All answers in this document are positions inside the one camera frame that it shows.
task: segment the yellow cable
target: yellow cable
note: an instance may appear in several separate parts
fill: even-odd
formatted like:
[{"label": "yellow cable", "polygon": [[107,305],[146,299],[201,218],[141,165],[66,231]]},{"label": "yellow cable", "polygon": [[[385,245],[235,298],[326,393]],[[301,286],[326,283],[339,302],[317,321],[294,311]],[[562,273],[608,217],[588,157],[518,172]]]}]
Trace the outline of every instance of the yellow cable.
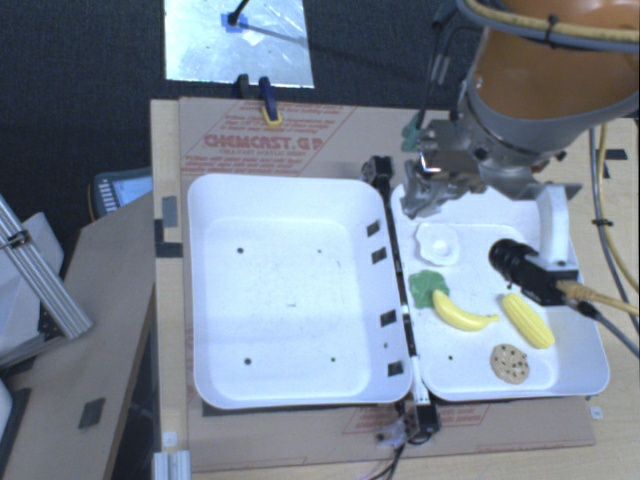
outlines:
[{"label": "yellow cable", "polygon": [[[602,195],[602,179],[604,177],[604,160],[605,160],[605,154],[606,154],[606,141],[607,141],[607,125],[605,124],[605,125],[602,125],[602,128],[600,129],[600,145],[598,146],[598,156],[596,158],[596,183],[598,184],[598,200],[600,202],[600,213],[601,213],[601,218],[603,220],[606,220],[605,214],[604,214],[604,204],[603,204],[604,197]],[[620,269],[620,272],[622,272],[622,275],[629,282],[631,287],[636,292],[638,292],[638,281],[634,279],[633,275],[631,274],[631,271],[629,270],[629,268],[623,261],[622,257],[620,256],[620,253],[618,252],[618,249],[616,248],[613,242],[613,237],[611,236],[611,231],[609,230],[609,227],[603,226],[602,229],[604,231],[605,241],[607,242],[607,246],[611,251],[611,256],[613,257],[613,260],[615,261],[616,265]]]},{"label": "yellow cable", "polygon": [[[473,12],[493,21],[540,31],[546,31],[549,29],[549,22],[547,20],[492,9],[491,7],[487,7],[480,3],[478,0],[464,1]],[[640,31],[638,30],[588,27],[585,25],[573,25],[571,23],[559,22],[553,26],[553,31],[584,39],[597,39],[601,41],[615,41],[620,43],[640,43]]]},{"label": "yellow cable", "polygon": [[601,302],[612,308],[620,309],[629,313],[630,315],[640,316],[640,311],[635,306],[622,302],[621,300],[614,299],[607,295],[592,290],[588,286],[585,286],[576,281],[558,281],[556,288],[565,294],[567,299],[575,300],[590,300],[592,302]]}]

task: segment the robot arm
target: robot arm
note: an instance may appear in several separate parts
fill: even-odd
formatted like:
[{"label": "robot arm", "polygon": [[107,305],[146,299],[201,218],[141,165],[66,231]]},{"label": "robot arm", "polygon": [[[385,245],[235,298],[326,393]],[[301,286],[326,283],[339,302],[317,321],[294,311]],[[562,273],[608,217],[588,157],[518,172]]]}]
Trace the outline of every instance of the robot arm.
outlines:
[{"label": "robot arm", "polygon": [[[640,0],[457,4],[485,30],[457,111],[430,123],[420,158],[405,166],[403,209],[411,218],[486,186],[534,199],[541,188],[534,172],[584,130],[638,108]],[[518,16],[492,19],[509,18],[507,11]],[[547,24],[535,28],[536,20]]]}]

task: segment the reflective sheet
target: reflective sheet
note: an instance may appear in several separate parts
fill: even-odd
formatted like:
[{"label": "reflective sheet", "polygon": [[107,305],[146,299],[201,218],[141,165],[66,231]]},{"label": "reflective sheet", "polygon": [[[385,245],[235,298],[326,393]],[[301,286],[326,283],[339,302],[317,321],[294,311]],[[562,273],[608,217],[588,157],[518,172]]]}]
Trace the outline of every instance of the reflective sheet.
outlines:
[{"label": "reflective sheet", "polygon": [[242,0],[165,0],[166,77],[313,88],[302,0],[251,0],[239,26],[226,15]]}]

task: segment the dark floor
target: dark floor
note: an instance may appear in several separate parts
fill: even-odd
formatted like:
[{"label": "dark floor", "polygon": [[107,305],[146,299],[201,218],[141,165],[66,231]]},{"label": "dark floor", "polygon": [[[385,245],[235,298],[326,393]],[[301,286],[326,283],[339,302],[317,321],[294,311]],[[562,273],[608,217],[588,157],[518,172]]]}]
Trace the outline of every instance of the dark floor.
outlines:
[{"label": "dark floor", "polygon": [[[303,0],[315,89],[282,100],[418,108],[430,20],[443,0]],[[450,107],[473,39],[452,50]],[[89,222],[87,187],[148,166],[149,101],[228,97],[229,86],[164,78],[163,0],[0,0],[0,194],[22,219],[44,211],[65,250]],[[149,358],[114,478],[148,478]]]}]

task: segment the toy banana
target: toy banana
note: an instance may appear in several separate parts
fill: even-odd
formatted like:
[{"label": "toy banana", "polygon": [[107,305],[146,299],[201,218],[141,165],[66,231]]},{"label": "toy banana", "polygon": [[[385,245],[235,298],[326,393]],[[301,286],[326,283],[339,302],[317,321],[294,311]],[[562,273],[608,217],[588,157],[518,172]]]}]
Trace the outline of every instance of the toy banana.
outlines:
[{"label": "toy banana", "polygon": [[556,342],[551,329],[526,301],[517,293],[502,298],[504,312],[525,339],[536,348],[548,348]]},{"label": "toy banana", "polygon": [[433,307],[440,318],[461,331],[479,331],[499,319],[498,315],[482,316],[462,311],[440,290],[433,291]]}]

